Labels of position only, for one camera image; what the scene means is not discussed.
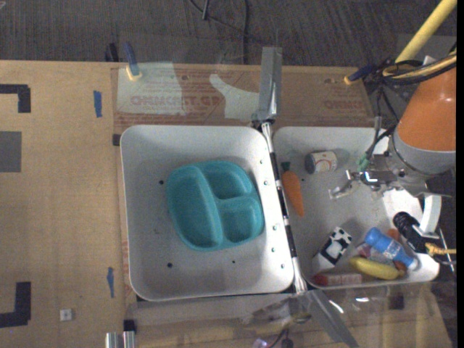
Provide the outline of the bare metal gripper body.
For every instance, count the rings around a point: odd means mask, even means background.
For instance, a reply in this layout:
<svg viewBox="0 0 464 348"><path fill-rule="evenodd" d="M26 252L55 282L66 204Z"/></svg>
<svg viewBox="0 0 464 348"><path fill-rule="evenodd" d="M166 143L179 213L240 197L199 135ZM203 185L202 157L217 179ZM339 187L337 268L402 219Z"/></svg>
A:
<svg viewBox="0 0 464 348"><path fill-rule="evenodd" d="M428 176L392 153L374 154L361 172L361 181L373 190L406 190L411 196L428 193Z"/></svg>

